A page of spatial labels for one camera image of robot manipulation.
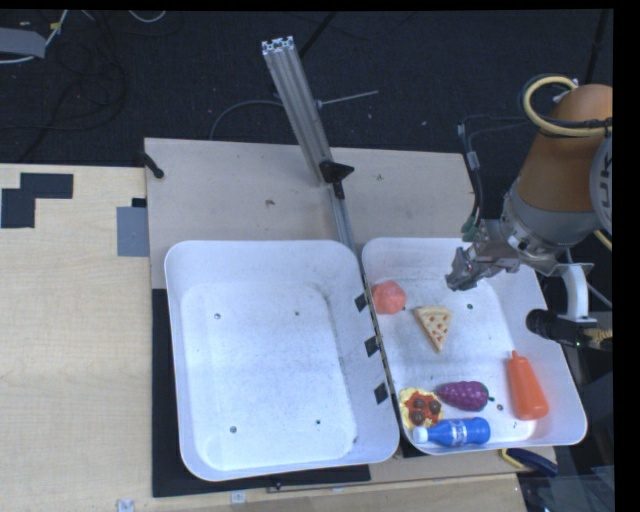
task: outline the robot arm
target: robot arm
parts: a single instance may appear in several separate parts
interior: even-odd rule
[[[568,91],[550,117],[543,117],[533,111],[531,97],[550,83]],[[562,277],[567,312],[534,310],[527,326],[561,343],[588,344],[596,322],[588,315],[585,276],[593,265],[558,258],[594,231],[612,234],[612,88],[578,87],[568,78],[545,76],[525,87],[522,103],[540,131],[500,218],[477,223],[471,245],[456,250],[447,285],[468,290],[502,270],[517,272],[522,263],[545,276]]]

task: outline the red squeeze bottle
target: red squeeze bottle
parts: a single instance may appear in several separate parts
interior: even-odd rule
[[[546,416],[549,404],[529,360],[515,350],[511,352],[511,356],[507,362],[507,370],[516,416],[521,420],[537,420]]]

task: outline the bottle label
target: bottle label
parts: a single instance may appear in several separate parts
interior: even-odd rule
[[[464,446],[467,444],[467,426],[464,421],[451,421],[451,446]]]

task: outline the black bracket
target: black bracket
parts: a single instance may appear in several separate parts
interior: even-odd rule
[[[342,180],[354,171],[350,165],[339,164],[331,160],[320,162],[320,172],[326,183],[333,185],[333,193],[338,199],[344,199]]]

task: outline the plastic tray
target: plastic tray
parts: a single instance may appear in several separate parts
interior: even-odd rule
[[[364,285],[344,245],[185,241],[165,273],[180,451],[194,475],[229,480],[395,452],[382,359],[366,350]]]
[[[448,238],[377,238],[362,252],[370,286],[393,279],[407,293],[405,310],[377,315],[396,393],[407,387],[432,390],[446,382],[478,380],[493,398],[478,413],[443,404],[446,418],[486,418],[492,430],[487,444],[414,446],[439,455],[578,443],[586,433],[586,417],[562,347],[525,325],[530,310],[546,309],[535,272],[522,266],[514,274],[503,272],[481,280],[477,288],[453,292],[444,276],[451,271],[456,247],[463,245]],[[425,304],[444,305],[454,313],[440,353],[433,350],[411,311]],[[545,392],[550,413],[542,419],[521,421],[514,415],[506,370],[513,349],[529,359]],[[401,429],[413,444],[411,433]]]

